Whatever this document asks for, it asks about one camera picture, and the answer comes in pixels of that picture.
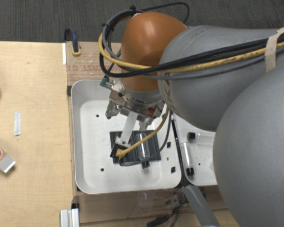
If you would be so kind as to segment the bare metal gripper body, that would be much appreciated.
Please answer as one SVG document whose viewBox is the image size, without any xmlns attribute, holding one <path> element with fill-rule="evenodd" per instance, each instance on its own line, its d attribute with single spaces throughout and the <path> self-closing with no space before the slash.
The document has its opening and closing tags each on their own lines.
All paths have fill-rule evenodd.
<svg viewBox="0 0 284 227">
<path fill-rule="evenodd" d="M 128 116 L 130 112 L 136 113 L 138 121 L 161 116 L 164 102 L 158 90 L 135 91 L 125 86 L 121 79 L 110 79 L 108 88 L 111 90 L 109 101 L 120 105 L 120 114 Z"/>
</svg>

